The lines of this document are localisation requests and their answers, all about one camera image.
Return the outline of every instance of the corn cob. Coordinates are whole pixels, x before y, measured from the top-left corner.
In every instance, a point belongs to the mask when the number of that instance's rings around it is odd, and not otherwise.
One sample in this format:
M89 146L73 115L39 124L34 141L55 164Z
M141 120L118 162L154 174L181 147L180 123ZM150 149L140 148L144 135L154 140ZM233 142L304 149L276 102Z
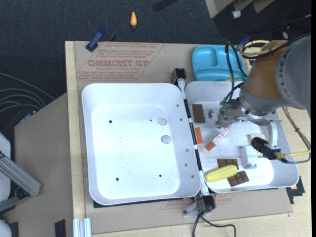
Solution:
M216 182L236 175L237 167L235 165L226 165L224 167L212 170L205 175L207 182Z

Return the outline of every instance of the yellow corn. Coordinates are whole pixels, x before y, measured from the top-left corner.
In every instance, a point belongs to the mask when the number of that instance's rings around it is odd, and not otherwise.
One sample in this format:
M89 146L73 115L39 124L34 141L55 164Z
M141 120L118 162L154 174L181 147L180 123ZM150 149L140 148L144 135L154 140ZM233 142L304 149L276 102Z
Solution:
M216 182L225 178L232 177L237 173L235 165L226 165L224 167L212 170L205 175L207 182Z

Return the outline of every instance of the blue plastic container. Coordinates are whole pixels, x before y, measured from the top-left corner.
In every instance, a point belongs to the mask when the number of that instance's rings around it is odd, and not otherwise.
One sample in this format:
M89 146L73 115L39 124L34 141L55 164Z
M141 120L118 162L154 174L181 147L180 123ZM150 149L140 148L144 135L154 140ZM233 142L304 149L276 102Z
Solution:
M233 49L228 49L230 63L236 80L245 80L245 76L239 69ZM242 70L245 66L241 56L238 58ZM203 45L197 47L192 54L192 67L196 81L223 81L230 79L229 68L226 60L224 45Z

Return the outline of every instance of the blue clamp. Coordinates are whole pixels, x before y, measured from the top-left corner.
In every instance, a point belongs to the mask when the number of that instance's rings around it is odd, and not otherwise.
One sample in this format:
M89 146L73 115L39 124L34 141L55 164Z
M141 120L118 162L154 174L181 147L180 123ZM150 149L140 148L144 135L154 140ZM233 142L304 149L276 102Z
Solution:
M85 47L90 52L93 52L98 47L98 42L102 41L105 37L106 31L104 29L99 29L95 34L93 40Z

